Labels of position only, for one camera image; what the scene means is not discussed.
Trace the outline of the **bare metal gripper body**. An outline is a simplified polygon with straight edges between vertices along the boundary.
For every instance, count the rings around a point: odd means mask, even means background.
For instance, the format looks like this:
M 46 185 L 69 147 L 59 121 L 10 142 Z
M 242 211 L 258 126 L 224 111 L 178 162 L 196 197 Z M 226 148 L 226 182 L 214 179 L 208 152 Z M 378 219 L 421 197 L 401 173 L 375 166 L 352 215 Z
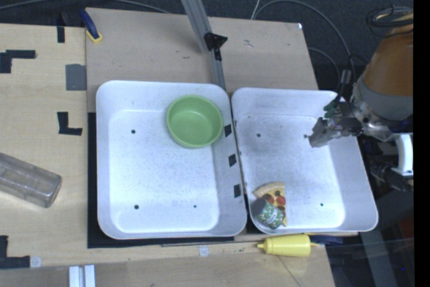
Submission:
M 393 138 L 392 121 L 378 116 L 366 103 L 332 101 L 328 105 L 329 138 L 364 134 L 380 141 Z

